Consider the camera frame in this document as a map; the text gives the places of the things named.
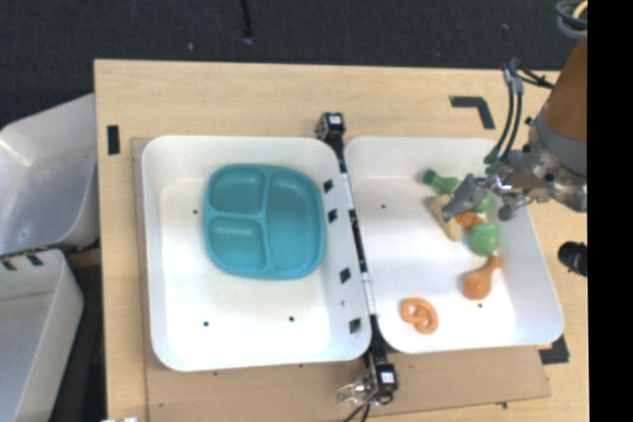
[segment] cable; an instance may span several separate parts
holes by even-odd
[[[369,416],[369,408],[371,408],[371,399],[368,399],[365,404],[361,404],[358,408],[351,412],[351,414],[343,420],[343,422],[351,422],[353,418],[360,413],[360,411],[365,408],[365,413],[363,413],[363,417],[360,419],[360,422],[364,422],[367,420]]]
[[[588,36],[588,19],[581,15],[588,11],[588,0],[561,0],[554,7],[556,26],[572,39],[586,39]]]
[[[527,67],[524,67],[523,65],[521,65],[519,69],[525,74],[527,74],[530,78],[532,78],[532,79],[527,79],[521,76],[521,79],[525,83],[529,83],[530,85],[540,86],[543,88],[554,88],[554,84],[550,83],[547,79],[545,79],[545,76],[537,76],[530,69],[528,69]]]
[[[512,91],[512,79],[510,70],[507,68],[505,63],[501,64],[501,69],[503,69],[503,77],[505,84],[507,86],[507,96],[508,96],[508,105],[507,105],[507,118],[505,119],[505,126],[503,127],[503,132],[501,133],[501,137],[498,140],[497,146],[495,150],[497,153],[501,151],[501,147],[505,143],[505,138],[510,131],[510,125],[512,124],[512,117],[514,115],[514,92]]]
[[[503,154],[499,158],[500,160],[504,160],[507,157],[509,151],[512,149],[521,121],[521,114],[523,109],[523,78],[521,78],[521,76],[519,76],[518,74],[518,69],[520,68],[521,61],[518,58],[511,58],[507,65],[508,73],[511,76],[511,79],[508,79],[508,87],[510,88],[510,91],[512,93],[516,94],[516,112],[513,119],[512,133],[510,134],[510,139],[507,142],[507,146],[505,147]]]

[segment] white container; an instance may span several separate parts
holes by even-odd
[[[349,179],[331,148],[313,138],[166,136],[141,156],[151,343],[169,368],[200,371],[351,360],[380,330],[406,353],[548,343],[563,318],[527,210],[499,224],[492,293],[466,299],[465,274],[484,260],[466,240],[451,242],[431,215],[434,191],[421,174],[483,174],[492,143],[481,139],[358,138],[346,147]],[[202,209],[211,175],[233,163],[274,164],[307,174],[326,229],[320,266],[294,281],[261,281],[220,271],[205,250]],[[331,180],[333,188],[323,189]],[[348,209],[355,207],[369,268],[363,284]],[[494,203],[489,221],[497,221]],[[351,277],[341,283],[341,272]],[[400,317],[405,297],[431,301],[433,334]],[[360,319],[360,328],[350,325]]]
[[[212,174],[236,163],[302,171],[320,190],[325,251],[298,280],[221,271],[205,246],[202,209]],[[311,138],[165,136],[142,153],[149,319],[153,350],[179,371],[359,357],[371,337],[338,162]],[[323,184],[332,182],[329,191]]]
[[[427,169],[442,176],[485,175],[488,139],[360,137],[345,159],[381,334],[395,349],[416,354],[448,350],[537,345],[555,341],[563,313],[527,208],[499,221],[495,197],[486,212],[498,225],[496,254],[504,265],[493,272],[483,300],[464,297],[466,274],[485,259],[473,253],[468,233],[450,241],[429,203],[439,194],[422,183]],[[420,334],[398,312],[406,297],[429,300],[439,326]]]
[[[0,264],[0,422],[46,422],[72,349],[83,295],[59,250]]]
[[[0,131],[0,254],[84,247],[99,235],[95,97]]]

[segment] black corner marker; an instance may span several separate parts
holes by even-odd
[[[570,362],[570,351],[569,348],[567,348],[567,342],[563,334],[552,343],[551,348],[539,350],[538,353],[541,356],[541,362],[544,366]]]
[[[451,106],[453,108],[477,108],[479,111],[479,117],[482,120],[482,124],[486,129],[494,129],[495,121],[493,115],[488,107],[488,103],[483,97],[468,97],[468,96],[450,96]]]
[[[119,126],[108,126],[108,155],[118,155],[119,153],[121,153]]]

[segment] toy food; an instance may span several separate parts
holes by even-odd
[[[495,253],[498,244],[496,223],[480,223],[471,227],[468,244],[476,254],[488,257]]]
[[[484,212],[485,210],[488,209],[488,206],[491,204],[492,200],[493,200],[493,195],[490,193],[486,194],[486,196],[481,200],[481,202],[473,208],[473,211]]]
[[[503,261],[497,255],[489,257],[486,264],[471,271],[464,279],[464,295],[468,299],[483,299],[491,292],[493,287],[491,277],[493,271],[503,266]]]
[[[466,211],[461,214],[457,214],[455,216],[455,220],[462,227],[470,230],[473,225],[481,225],[482,223],[486,223],[486,219],[482,216],[479,216],[473,211]]]
[[[448,195],[452,194],[460,184],[459,178],[455,178],[453,176],[443,178],[432,169],[429,169],[424,173],[422,181],[428,185],[434,186],[442,194]]]
[[[412,323],[415,330],[422,334],[435,332],[439,324],[435,307],[421,297],[406,298],[401,304],[400,315],[405,322]]]
[[[451,217],[448,221],[444,219],[442,215],[442,206],[447,204],[451,200],[450,196],[444,194],[443,196],[438,197],[431,203],[431,210],[433,214],[439,221],[439,224],[446,232],[446,235],[451,241],[459,241],[459,226],[457,224],[457,220],[455,216]]]

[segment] teal plastic plate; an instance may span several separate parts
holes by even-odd
[[[216,171],[205,195],[205,242],[212,260],[234,275],[293,280],[323,257],[320,193],[304,173],[233,164]]]

